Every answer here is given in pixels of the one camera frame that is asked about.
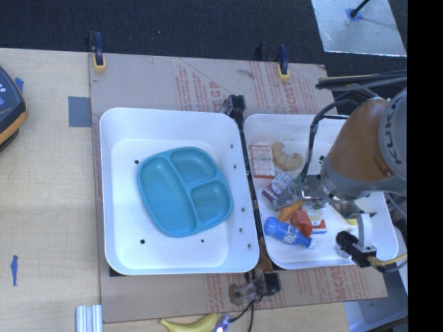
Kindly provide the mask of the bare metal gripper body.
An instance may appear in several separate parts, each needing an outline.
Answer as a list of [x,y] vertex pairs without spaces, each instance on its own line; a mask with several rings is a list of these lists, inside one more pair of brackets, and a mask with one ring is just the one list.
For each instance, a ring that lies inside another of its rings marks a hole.
[[307,175],[303,181],[300,196],[305,207],[321,209],[334,199],[335,193],[328,189],[321,180],[321,175],[317,174]]

